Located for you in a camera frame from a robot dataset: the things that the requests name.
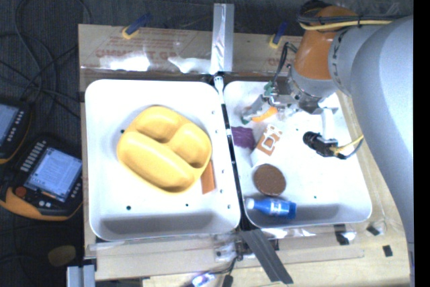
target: button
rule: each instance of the button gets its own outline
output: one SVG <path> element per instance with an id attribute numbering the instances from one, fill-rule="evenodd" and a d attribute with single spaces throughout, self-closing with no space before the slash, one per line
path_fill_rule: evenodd
<path id="1" fill-rule="evenodd" d="M 18 198 L 23 198 L 26 194 L 27 194 L 27 189 L 25 187 L 23 187 L 23 186 L 17 187 L 15 189 L 15 195 Z"/>

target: yellow bowl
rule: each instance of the yellow bowl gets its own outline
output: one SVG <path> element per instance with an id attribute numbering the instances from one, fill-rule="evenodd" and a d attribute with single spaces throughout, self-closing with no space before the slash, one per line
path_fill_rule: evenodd
<path id="1" fill-rule="evenodd" d="M 123 165 L 150 185 L 179 193 L 203 174 L 212 145 L 208 135 L 181 114 L 151 106 L 124 131 L 116 154 Z"/>

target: brown oval object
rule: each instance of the brown oval object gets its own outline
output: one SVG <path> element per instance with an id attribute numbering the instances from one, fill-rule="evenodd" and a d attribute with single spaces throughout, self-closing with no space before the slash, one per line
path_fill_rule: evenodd
<path id="1" fill-rule="evenodd" d="M 268 196 L 280 195 L 287 186 L 282 172 L 270 164 L 260 165 L 254 172 L 253 181 L 259 192 Z"/>

